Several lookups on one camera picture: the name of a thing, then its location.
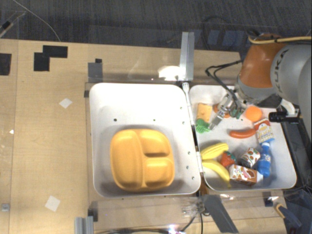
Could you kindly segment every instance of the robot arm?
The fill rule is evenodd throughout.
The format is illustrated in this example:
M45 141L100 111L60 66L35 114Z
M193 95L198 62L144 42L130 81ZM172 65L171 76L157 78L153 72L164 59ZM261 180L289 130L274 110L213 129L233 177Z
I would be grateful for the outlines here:
M236 89L249 103L258 103L277 93L298 105L311 139L311 45L253 45L243 63Z

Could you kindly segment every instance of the black cable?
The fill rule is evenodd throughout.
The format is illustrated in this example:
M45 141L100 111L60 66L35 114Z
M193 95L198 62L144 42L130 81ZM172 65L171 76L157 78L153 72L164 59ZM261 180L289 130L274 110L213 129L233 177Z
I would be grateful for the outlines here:
M207 35L206 35L206 28L205 28L205 25L206 25L207 22L209 22L210 20L213 20L213 19L220 19L220 20L226 22L226 24L228 24L228 25L232 28L232 31L235 31L234 26L233 26L228 20L226 20L225 18L222 18L222 17L219 17L219 16L208 16L208 17L206 17L206 18L202 21L202 24L203 24L203 25L202 25L202 41L203 41L203 43L204 43L204 45L205 45L205 48L206 48L207 50L211 50L211 48L210 48L209 44L207 43L208 37L207 37ZM226 50L230 50L230 48L232 48L232 46L234 45L234 43L235 43L235 41L236 41L236 38L237 38L237 35L235 35L235 40L233 41L232 45L229 46L227 49L225 49L225 51L226 51Z
M200 233L203 234L204 232L204 223L203 223L203 216L201 215L201 213L199 214L200 215L200 223L201 223L201 231Z
M270 34L269 36L262 36L260 32L258 32L255 29L248 29L246 31L247 36L254 38L254 39L261 39L261 40L273 40L273 39L278 39L275 38L272 34Z
M132 234L138 232L154 232L160 234L168 234L168 231L165 229L120 229L118 231L105 231L97 234Z
M237 107L238 107L238 99L237 99L236 95L234 94L234 92L233 92L231 89L228 88L227 85L225 85L225 84L221 81L221 79L220 79L218 76L216 76L216 73L217 73L219 70L221 70L221 69L224 69L224 68L227 68L227 67L230 67L230 66L239 64L239 63L241 63L241 62L242 62L242 60L237 60L237 61L230 62L230 63L227 63L227 64L219 65L219 66L210 66L210 67L208 67L208 68L205 70L206 74L207 74L209 77L211 77L213 80L215 80L218 84L220 84L225 90L227 90L227 91L232 95L232 97L233 97L233 99L234 99L234 102L235 102L235 104L236 104ZM214 71L214 74L213 74L213 75L212 75L212 74L210 73L210 71L209 71L209 70L212 69L212 68L216 68L216 70Z
M191 221L186 226L184 226L184 228L181 230L182 232L185 231L193 223L195 217L196 217L196 215L194 217L192 217Z

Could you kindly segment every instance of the green object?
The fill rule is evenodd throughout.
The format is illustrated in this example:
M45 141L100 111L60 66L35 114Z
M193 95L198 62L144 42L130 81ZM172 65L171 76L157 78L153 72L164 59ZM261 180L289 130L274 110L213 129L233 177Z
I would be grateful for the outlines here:
M235 104L230 108L230 116L232 118L239 119L243 112L244 110L241 107L237 107Z
M209 123L206 123L203 119L196 121L196 132L203 134L204 132L210 132Z

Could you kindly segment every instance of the orange cheese block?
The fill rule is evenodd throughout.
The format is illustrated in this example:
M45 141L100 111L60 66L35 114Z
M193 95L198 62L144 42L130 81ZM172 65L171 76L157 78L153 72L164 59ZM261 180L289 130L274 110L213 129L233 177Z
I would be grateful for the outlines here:
M209 122L212 110L213 110L212 106L199 103L197 106L196 119L202 119L204 122Z

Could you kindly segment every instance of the yellow banana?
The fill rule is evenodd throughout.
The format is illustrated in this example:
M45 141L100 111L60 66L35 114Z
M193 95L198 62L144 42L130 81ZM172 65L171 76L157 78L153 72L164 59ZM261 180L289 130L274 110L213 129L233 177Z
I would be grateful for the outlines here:
M202 164L204 167L215 171L228 184L228 187L231 187L230 174L223 165L213 159L203 160Z
M229 149L228 144L222 142L209 146L200 152L201 159L216 158L219 155L223 154L223 152L227 151L228 149Z

